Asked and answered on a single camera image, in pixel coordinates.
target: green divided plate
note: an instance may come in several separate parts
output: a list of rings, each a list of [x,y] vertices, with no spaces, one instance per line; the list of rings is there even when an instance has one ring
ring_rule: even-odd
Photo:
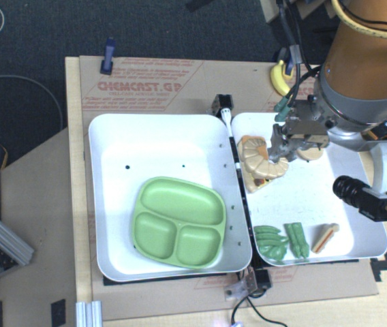
[[[140,189],[132,221],[136,249],[148,258],[204,268],[222,247],[226,207],[213,189],[170,177],[149,179]]]

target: black floor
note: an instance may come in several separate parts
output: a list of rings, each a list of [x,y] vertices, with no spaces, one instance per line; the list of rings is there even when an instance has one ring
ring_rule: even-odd
[[[0,8],[0,76],[36,81],[0,77],[0,143],[9,163],[60,130],[47,90],[66,117],[65,57],[102,55],[108,36],[117,41],[115,56],[127,57],[274,61],[287,46],[260,0],[0,0]],[[323,7],[299,20],[311,63],[324,61],[337,23]]]

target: yellow cable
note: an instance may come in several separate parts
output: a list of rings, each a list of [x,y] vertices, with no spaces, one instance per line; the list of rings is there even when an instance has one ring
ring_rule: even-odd
[[[382,39],[387,39],[387,31],[380,31],[377,29],[372,29],[369,27],[366,27],[360,23],[357,23],[355,20],[352,20],[343,10],[340,6],[339,0],[331,0],[331,4],[333,9],[335,10],[337,16],[341,19],[342,22],[344,22],[347,26],[353,28],[355,31],[369,35],[369,36],[375,36],[380,37]]]

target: white tray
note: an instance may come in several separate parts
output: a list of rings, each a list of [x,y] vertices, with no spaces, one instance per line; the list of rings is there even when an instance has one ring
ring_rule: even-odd
[[[89,127],[97,261],[113,281],[240,271],[251,245],[225,125],[210,115],[103,114]],[[220,254],[207,268],[156,262],[133,247],[131,219],[141,186],[169,176],[210,187],[226,204]]]
[[[243,113],[232,121],[236,143],[244,135],[262,136],[270,146],[275,114]],[[347,205],[332,191],[338,176],[347,175],[369,184],[360,156],[349,149],[330,144],[319,160],[294,160],[286,174],[254,193],[247,191],[247,203],[253,226],[272,225],[285,235],[284,224],[301,222],[310,247],[324,223],[338,223],[340,230],[319,254],[310,253],[307,260],[295,259],[288,250],[282,263],[287,266],[337,260],[374,258],[387,250],[383,223],[376,223]]]

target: blue clip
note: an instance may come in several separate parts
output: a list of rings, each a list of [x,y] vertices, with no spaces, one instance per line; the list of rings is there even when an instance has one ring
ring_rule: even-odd
[[[109,37],[104,48],[104,60],[101,62],[101,69],[99,70],[101,74],[112,75],[114,44],[114,39]]]

